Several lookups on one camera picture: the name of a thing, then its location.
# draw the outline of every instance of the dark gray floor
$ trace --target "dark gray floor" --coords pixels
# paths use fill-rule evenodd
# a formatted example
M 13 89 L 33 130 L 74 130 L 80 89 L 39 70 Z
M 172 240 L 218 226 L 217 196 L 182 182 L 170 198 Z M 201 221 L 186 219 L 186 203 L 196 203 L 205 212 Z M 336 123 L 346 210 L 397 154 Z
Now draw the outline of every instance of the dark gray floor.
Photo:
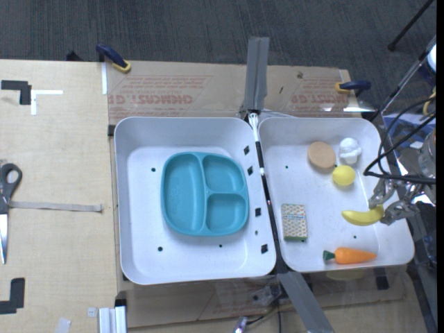
M 97 60 L 98 42 L 127 60 L 245 64 L 250 36 L 270 37 L 269 65 L 347 69 L 379 105 L 436 34 L 427 0 L 0 0 L 0 58 Z

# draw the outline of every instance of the yellow ball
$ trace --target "yellow ball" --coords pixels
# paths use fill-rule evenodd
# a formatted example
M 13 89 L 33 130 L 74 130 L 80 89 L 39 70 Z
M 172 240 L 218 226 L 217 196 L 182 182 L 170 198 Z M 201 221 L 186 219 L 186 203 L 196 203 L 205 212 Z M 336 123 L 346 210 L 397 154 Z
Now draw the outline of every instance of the yellow ball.
M 340 165 L 333 170 L 333 181 L 342 186 L 347 186 L 355 181 L 355 170 L 348 165 Z

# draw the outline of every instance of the scissors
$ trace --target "scissors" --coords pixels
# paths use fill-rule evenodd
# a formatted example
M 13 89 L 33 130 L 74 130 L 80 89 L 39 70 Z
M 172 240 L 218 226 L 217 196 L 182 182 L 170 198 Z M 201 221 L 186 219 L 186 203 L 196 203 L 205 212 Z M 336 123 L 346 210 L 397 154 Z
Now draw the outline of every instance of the scissors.
M 10 181 L 10 175 L 15 174 L 15 179 Z M 6 263 L 6 255 L 8 254 L 8 213 L 9 200 L 12 193 L 22 180 L 22 171 L 15 164 L 5 164 L 0 168 L 0 253 L 1 261 Z

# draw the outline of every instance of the scissors handle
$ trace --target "scissors handle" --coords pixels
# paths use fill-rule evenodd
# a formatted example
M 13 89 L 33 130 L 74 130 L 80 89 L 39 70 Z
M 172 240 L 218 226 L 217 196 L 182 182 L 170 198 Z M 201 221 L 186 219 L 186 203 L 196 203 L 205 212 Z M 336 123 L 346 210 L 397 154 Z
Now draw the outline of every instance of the scissors handle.
M 8 181 L 8 175 L 11 171 L 17 172 L 17 178 L 13 182 Z M 3 187 L 2 194 L 7 202 L 9 202 L 9 199 L 11 198 L 15 188 L 18 186 L 20 181 L 22 181 L 22 175 L 23 175 L 22 171 L 15 164 L 7 163 L 1 166 L 0 179 L 1 179 L 1 186 Z

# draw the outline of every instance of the white tray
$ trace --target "white tray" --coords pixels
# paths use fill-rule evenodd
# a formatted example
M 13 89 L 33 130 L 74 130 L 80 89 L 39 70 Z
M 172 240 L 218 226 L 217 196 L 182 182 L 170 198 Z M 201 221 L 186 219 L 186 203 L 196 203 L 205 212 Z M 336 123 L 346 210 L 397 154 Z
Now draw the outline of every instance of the white tray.
M 303 273 L 373 266 L 406 264 L 414 254 L 414 245 L 406 220 L 392 225 L 380 222 L 370 226 L 348 223 L 342 210 L 368 210 L 368 199 L 378 179 L 363 176 L 364 169 L 376 158 L 380 138 L 374 125 L 365 119 L 270 118 L 261 122 L 259 136 L 265 171 L 277 227 L 282 236 L 280 206 L 283 203 L 305 205 L 308 238 L 304 242 L 280 240 L 287 265 Z M 307 149 L 312 142 L 330 144 L 338 154 L 343 138 L 353 137 L 362 147 L 354 166 L 357 178 L 353 186 L 335 185 L 330 172 L 317 171 L 308 162 Z M 398 200 L 394 195 L 384 206 Z M 371 262 L 340 265 L 323 261 L 323 251 L 339 246 L 377 253 Z
M 235 118 L 130 117 L 114 132 L 121 267 L 136 284 L 162 284 L 269 274 L 276 261 L 251 127 Z M 172 230 L 162 216 L 162 168 L 188 151 L 231 157 L 248 186 L 247 224 L 222 237 Z

